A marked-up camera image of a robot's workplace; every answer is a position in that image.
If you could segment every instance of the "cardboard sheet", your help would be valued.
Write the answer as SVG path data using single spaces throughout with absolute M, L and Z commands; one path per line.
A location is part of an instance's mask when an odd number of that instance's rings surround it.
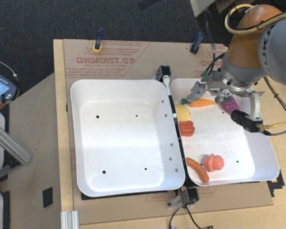
M 15 168 L 0 182 L 0 192 L 10 192 L 9 228 L 60 228 L 54 74 L 10 104 L 9 134 L 32 155 L 29 164 Z M 52 191 L 52 204 L 44 208 L 47 189 Z
M 151 79 L 160 65 L 169 65 L 176 78 L 199 78 L 212 61 L 210 44 L 201 43 L 198 53 L 190 52 L 191 43 L 102 41 L 102 51 L 95 54 L 94 41 L 63 40 L 68 96 L 74 209 L 80 224 L 169 216 L 166 208 L 174 191 L 110 198 L 83 199 L 76 182 L 76 157 L 70 100 L 70 87 L 79 79 Z M 216 55 L 226 51 L 216 45 Z M 272 205 L 267 182 L 197 187 L 200 200 L 191 212 L 218 211 Z

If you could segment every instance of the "sausage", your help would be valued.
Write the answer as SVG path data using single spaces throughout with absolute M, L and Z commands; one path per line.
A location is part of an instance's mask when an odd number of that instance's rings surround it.
M 193 168 L 199 175 L 200 179 L 202 182 L 208 182 L 209 181 L 209 176 L 205 169 L 197 163 L 195 160 L 191 158 L 186 158 L 186 163 L 189 167 Z

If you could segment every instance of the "red pepper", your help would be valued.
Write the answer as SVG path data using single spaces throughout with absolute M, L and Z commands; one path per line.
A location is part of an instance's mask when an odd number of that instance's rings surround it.
M 183 136 L 192 136 L 195 131 L 194 124 L 191 120 L 179 123 L 180 134 Z

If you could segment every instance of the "white tray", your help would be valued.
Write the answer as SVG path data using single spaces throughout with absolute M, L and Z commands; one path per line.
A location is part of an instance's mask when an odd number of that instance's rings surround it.
M 71 87 L 77 182 L 90 197 L 174 190 L 184 166 L 165 86 L 79 80 Z
M 200 79 L 175 79 L 171 83 L 175 104 L 191 93 L 191 88 Z M 209 92 L 203 98 L 214 100 Z M 249 98 L 234 96 L 241 111 L 250 113 Z M 279 166 L 270 139 L 261 133 L 250 133 L 233 122 L 230 114 L 219 105 L 193 108 L 187 106 L 194 123 L 193 136 L 182 136 L 185 157 L 198 163 L 211 153 L 224 159 L 224 167 L 219 171 L 208 172 L 208 183 L 203 183 L 191 168 L 191 180 L 200 186 L 228 183 L 253 182 L 275 179 Z

